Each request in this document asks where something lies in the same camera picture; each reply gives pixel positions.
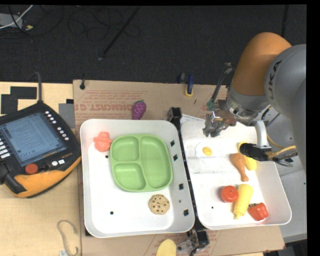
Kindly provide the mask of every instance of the white tray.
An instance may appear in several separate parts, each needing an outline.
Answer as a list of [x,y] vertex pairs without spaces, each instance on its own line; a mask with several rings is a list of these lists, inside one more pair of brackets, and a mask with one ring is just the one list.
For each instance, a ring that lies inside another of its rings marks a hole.
[[[202,130],[204,127],[204,120],[190,120],[181,125],[200,222],[210,230],[287,224],[292,212],[276,164],[272,161],[257,161],[256,170],[245,170],[249,181],[242,182],[239,171],[230,161],[230,154],[238,152],[238,143],[257,143],[256,129],[237,123],[236,126],[222,130],[217,137],[206,137]],[[211,148],[210,157],[202,152],[203,147]],[[241,183],[253,186],[250,203],[265,203],[269,217],[255,221],[246,212],[244,216],[235,219],[234,203],[223,202],[220,190],[224,186],[237,187]]]
[[[110,151],[99,152],[93,139],[100,132],[110,138],[129,134],[151,134],[161,138],[171,156],[173,179],[161,190],[128,192],[120,189],[113,178]],[[195,214],[184,168],[179,135],[176,127],[164,120],[90,119],[80,128],[84,223],[87,231],[98,238],[180,233],[190,230]],[[152,195],[162,194],[170,201],[164,215],[153,214],[148,202]]]

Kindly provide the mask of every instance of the green plate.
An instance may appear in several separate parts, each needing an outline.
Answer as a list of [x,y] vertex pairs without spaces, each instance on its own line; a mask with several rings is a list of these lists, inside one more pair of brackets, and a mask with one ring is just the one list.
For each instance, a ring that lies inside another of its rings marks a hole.
[[113,178],[125,191],[161,190],[173,179],[168,147],[151,134],[118,136],[111,143],[110,161]]

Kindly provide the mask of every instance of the red button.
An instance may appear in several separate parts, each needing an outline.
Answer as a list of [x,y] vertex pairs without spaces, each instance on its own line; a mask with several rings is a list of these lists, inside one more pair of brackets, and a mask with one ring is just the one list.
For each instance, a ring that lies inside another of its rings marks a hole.
[[24,168],[26,174],[32,175],[38,172],[38,166],[35,163],[30,163]]

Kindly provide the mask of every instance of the white cord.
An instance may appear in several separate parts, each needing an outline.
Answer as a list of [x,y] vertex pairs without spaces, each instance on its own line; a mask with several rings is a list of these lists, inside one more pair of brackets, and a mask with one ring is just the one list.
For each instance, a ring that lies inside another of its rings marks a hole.
[[[33,6],[34,6],[34,5],[31,4],[31,5],[29,6],[29,8],[26,9],[26,10],[21,14],[21,16],[20,16],[19,18],[16,19],[15,22],[17,23],[19,20],[21,20],[21,18],[22,18],[27,12],[29,12],[29,10],[30,10]],[[11,25],[15,24],[15,22],[12,22],[12,23],[10,23],[10,24],[8,24],[8,25],[5,25],[5,26],[0,26],[0,29],[4,29],[4,28],[7,28],[7,27],[10,27]]]

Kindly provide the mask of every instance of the toy chicken drumstick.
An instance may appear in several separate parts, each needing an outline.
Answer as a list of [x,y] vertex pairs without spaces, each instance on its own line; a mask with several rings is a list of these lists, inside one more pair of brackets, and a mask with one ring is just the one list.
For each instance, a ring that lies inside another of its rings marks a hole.
[[246,159],[245,156],[241,153],[234,153],[231,155],[231,161],[235,167],[239,170],[241,174],[241,180],[243,182],[247,182],[249,180],[248,176],[246,175]]

